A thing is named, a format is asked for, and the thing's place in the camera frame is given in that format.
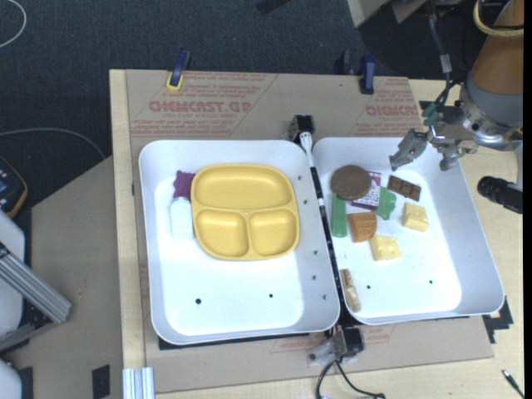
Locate black block with thin wires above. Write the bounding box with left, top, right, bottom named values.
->
left=282, top=114, right=316, bottom=141
left=307, top=326, right=367, bottom=368

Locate brown chocolate bar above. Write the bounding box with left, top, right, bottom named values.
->
left=387, top=175, right=423, bottom=203

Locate green cylinder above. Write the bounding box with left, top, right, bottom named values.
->
left=330, top=192, right=348, bottom=239

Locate white bottle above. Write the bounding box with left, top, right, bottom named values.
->
left=169, top=195, right=195, bottom=241

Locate brown round biscuit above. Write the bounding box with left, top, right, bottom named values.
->
left=329, top=164, right=373, bottom=202

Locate orange waffle piece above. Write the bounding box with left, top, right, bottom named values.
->
left=346, top=210, right=378, bottom=244

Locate yellow divided plate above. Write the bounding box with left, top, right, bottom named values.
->
left=190, top=162, right=302, bottom=262

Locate white plastic tray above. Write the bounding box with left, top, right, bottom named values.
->
left=311, top=135, right=506, bottom=327
left=137, top=139, right=342, bottom=346

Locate colourful printed packet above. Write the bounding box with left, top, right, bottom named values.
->
left=350, top=170, right=383, bottom=212

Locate beige and brown stick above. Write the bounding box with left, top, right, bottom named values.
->
left=339, top=268, right=362, bottom=313

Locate thin black and white rod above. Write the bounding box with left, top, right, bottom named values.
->
left=299, top=131, right=347, bottom=328

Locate brown cardboard board red print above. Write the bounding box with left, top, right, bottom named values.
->
left=124, top=69, right=495, bottom=394

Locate yellow cheese wedge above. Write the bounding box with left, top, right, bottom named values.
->
left=401, top=201, right=430, bottom=234
left=369, top=234, right=403, bottom=263

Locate black cylinder on white bracket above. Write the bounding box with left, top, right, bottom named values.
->
left=476, top=139, right=525, bottom=215

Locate black pen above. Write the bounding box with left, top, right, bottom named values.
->
left=500, top=368, right=525, bottom=399

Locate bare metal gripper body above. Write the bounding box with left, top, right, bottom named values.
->
left=426, top=101, right=517, bottom=156

